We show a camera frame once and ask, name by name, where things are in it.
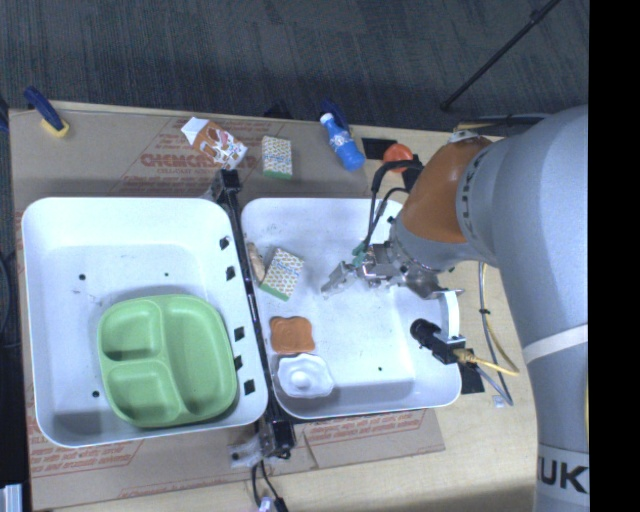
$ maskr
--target white tray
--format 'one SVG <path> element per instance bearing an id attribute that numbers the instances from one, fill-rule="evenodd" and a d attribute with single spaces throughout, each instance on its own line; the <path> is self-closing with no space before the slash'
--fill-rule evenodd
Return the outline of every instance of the white tray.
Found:
<path id="1" fill-rule="evenodd" d="M 452 403 L 461 388 L 458 365 L 443 365 L 420 349 L 409 328 L 417 318 L 441 323 L 440 304 L 422 300 L 407 288 L 371 290 L 356 282 L 324 299 L 320 287 L 367 229 L 367 199 L 257 199 L 242 212 L 245 242 L 261 255 L 275 247 L 302 258 L 301 277 L 288 301 L 257 289 L 274 390 L 292 416 L 312 420 L 346 415 L 439 407 Z M 400 209 L 390 202 L 372 242 L 387 239 L 384 221 Z M 277 380 L 278 354 L 270 346 L 269 320 L 303 316 L 311 321 L 314 354 L 329 367 L 335 386 L 322 398 L 292 398 Z"/>
<path id="2" fill-rule="evenodd" d="M 222 208 L 204 199 L 47 198 L 27 208 L 22 230 L 35 410 L 51 441 L 96 445 L 246 425 L 263 414 L 268 392 Z M 229 268 L 235 277 L 227 280 Z M 116 302 L 166 293 L 196 295 L 218 309 L 234 357 L 242 358 L 238 397 L 222 417 L 140 429 L 107 402 L 97 325 Z M 250 381 L 255 390 L 245 394 Z"/>

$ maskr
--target water bottle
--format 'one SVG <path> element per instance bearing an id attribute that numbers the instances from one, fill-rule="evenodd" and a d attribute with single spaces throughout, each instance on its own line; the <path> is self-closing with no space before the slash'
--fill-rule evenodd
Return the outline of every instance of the water bottle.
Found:
<path id="1" fill-rule="evenodd" d="M 342 160 L 344 168 L 350 172 L 360 169 L 366 159 L 349 132 L 336 124 L 331 113 L 324 114 L 320 118 L 320 123 L 329 132 L 329 145 Z"/>

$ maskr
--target bottle label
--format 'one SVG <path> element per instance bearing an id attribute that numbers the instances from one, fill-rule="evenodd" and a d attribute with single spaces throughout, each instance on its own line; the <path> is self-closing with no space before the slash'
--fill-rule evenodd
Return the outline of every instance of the bottle label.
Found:
<path id="1" fill-rule="evenodd" d="M 333 148 L 334 151 L 337 151 L 337 149 L 341 146 L 344 146 L 345 144 L 351 142 L 351 136 L 349 135 L 349 132 L 347 132 L 346 130 L 335 134 L 333 137 L 331 137 L 329 139 L 329 145 Z"/>

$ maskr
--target crumpled snack wrapper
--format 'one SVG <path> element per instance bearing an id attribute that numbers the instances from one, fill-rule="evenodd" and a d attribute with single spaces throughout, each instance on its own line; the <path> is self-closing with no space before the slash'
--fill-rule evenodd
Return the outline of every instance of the crumpled snack wrapper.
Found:
<path id="1" fill-rule="evenodd" d="M 181 131 L 193 148 L 220 164 L 221 169 L 235 169 L 247 152 L 247 146 L 209 119 L 192 117 Z"/>

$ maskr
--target white tape band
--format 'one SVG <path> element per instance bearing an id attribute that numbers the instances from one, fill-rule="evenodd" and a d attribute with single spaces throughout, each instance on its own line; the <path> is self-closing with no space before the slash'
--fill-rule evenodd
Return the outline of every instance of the white tape band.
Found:
<path id="1" fill-rule="evenodd" d="M 548 338 L 535 341 L 522 350 L 524 362 L 528 365 L 531 361 L 548 356 L 549 354 L 587 343 L 588 335 L 589 324 L 584 324 L 569 329 L 568 331 L 554 334 Z"/>

